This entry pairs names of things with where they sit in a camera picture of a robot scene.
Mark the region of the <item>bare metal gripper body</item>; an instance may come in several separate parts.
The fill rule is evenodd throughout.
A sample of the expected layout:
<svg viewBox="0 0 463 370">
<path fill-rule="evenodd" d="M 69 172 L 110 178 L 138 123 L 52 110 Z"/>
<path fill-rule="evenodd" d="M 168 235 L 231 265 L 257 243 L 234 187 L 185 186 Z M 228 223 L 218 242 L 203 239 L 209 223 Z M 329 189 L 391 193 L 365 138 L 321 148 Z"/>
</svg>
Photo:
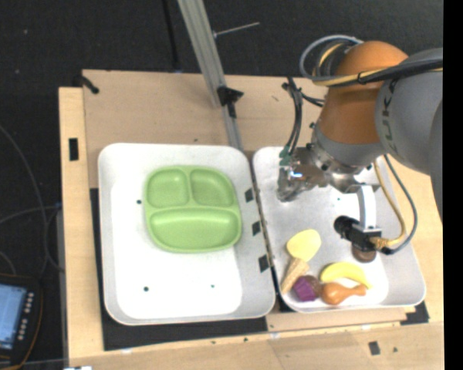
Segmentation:
<svg viewBox="0 0 463 370">
<path fill-rule="evenodd" d="M 333 187 L 341 193 L 354 193 L 364 182 L 358 176 L 372 166 L 349 166 L 334 160 L 325 150 L 309 144 L 279 153 L 276 196 L 282 202 L 296 199 L 315 187 Z"/>
</svg>

